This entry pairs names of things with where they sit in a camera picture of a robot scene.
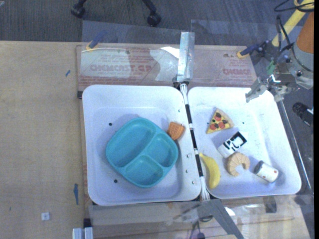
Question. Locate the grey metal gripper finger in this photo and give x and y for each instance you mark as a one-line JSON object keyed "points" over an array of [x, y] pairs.
{"points": [[281, 92], [255, 89]]}

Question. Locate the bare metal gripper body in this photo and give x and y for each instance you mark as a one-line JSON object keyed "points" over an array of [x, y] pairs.
{"points": [[286, 75]]}

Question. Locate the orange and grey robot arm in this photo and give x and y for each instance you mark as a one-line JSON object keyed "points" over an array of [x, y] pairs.
{"points": [[305, 36]]}

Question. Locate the white plastic tray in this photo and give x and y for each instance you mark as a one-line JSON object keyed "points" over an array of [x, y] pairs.
{"points": [[269, 123], [99, 103]]}

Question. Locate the yellow pizza slice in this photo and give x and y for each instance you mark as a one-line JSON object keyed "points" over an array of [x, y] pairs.
{"points": [[219, 122]]}

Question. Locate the brown cardboard board red print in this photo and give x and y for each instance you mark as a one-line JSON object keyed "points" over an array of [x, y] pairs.
{"points": [[211, 63]]}

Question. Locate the white carton with black print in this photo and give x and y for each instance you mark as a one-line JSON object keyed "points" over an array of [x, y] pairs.
{"points": [[233, 144]]}

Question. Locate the tan croissant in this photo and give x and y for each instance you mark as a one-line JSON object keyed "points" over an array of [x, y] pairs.
{"points": [[236, 163]]}

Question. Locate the white can with red dots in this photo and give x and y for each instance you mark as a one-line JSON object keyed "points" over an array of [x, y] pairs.
{"points": [[266, 172]]}

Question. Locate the orange biscuit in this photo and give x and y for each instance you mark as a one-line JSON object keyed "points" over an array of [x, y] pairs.
{"points": [[176, 131]]}

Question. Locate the yellow banana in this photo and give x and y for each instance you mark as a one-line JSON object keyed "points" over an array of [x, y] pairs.
{"points": [[213, 169]]}

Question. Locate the blue divided plate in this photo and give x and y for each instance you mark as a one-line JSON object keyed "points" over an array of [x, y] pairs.
{"points": [[139, 153]]}

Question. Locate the black chair base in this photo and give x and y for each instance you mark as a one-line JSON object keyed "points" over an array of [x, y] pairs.
{"points": [[147, 1]]}

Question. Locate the small white square block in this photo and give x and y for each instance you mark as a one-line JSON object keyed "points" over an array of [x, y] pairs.
{"points": [[45, 216]]}

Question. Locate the black cylinder on white bracket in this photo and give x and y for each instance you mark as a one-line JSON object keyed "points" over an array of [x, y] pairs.
{"points": [[302, 112]]}

